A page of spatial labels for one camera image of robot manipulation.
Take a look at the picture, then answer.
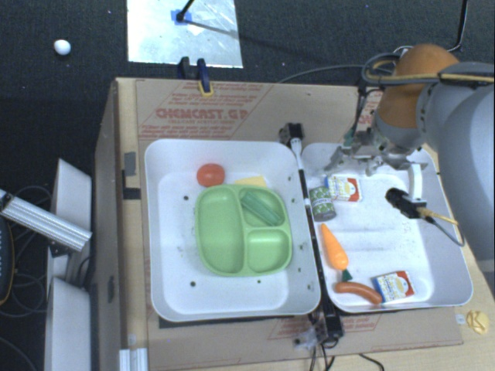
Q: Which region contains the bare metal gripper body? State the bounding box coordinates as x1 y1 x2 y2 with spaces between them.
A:
345 130 429 172

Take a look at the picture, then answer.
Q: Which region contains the red and white carton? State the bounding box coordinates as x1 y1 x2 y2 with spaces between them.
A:
371 270 418 305
323 174 364 203

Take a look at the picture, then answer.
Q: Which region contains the green patterned can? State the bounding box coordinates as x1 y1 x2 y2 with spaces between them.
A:
308 185 338 223

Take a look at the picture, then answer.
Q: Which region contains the white plastic tray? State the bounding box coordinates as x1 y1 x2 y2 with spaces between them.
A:
144 138 322 323
300 141 475 314

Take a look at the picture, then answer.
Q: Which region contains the thin black and white rod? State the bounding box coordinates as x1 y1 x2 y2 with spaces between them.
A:
292 138 338 318

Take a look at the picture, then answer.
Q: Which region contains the yellow cheese slice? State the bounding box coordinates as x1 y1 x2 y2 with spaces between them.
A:
233 175 268 189

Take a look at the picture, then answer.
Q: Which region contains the orange carrot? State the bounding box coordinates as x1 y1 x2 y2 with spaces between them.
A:
319 223 353 284

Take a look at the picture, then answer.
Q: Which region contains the green cucumber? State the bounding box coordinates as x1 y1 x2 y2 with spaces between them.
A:
240 190 285 226

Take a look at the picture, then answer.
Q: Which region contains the brown cardboard board red print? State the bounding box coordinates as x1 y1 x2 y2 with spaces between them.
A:
94 77 465 371

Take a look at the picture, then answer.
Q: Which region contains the orange sausage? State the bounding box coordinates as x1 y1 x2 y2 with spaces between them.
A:
333 281 384 306

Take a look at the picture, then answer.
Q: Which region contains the red tomato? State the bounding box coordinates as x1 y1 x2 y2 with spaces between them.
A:
196 163 227 188

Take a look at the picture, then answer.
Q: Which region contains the green divided plate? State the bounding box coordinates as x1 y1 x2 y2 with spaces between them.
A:
194 183 294 278

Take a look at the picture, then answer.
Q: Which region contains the black block with thin wires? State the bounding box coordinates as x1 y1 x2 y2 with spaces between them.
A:
293 310 346 350
278 121 306 145

